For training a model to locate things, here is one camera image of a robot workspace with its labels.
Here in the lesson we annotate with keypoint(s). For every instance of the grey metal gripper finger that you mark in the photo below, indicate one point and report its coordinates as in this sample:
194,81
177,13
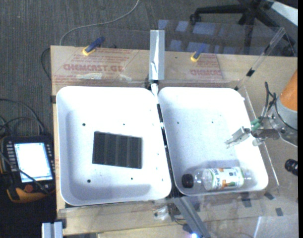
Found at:
240,132
241,139

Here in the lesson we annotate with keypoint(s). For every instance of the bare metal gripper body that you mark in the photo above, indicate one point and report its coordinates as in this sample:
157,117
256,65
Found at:
269,130

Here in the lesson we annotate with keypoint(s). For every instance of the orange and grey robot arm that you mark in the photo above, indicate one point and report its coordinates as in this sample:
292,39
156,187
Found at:
288,100

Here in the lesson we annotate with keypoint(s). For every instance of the clear plastic bottle black cap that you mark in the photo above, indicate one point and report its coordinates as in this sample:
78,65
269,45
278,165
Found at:
223,178

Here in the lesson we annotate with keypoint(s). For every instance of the white plastic tray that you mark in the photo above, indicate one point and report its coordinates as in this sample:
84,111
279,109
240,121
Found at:
198,142
74,145

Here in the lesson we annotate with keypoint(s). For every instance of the black ribbed rectangular pad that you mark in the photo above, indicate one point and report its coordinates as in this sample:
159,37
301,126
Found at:
116,149

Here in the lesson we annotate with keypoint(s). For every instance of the brown cardboard board red print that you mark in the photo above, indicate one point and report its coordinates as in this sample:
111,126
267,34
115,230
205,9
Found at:
96,66

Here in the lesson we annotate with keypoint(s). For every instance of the black cylinder on white bracket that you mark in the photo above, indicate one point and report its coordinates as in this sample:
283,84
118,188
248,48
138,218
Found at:
291,166

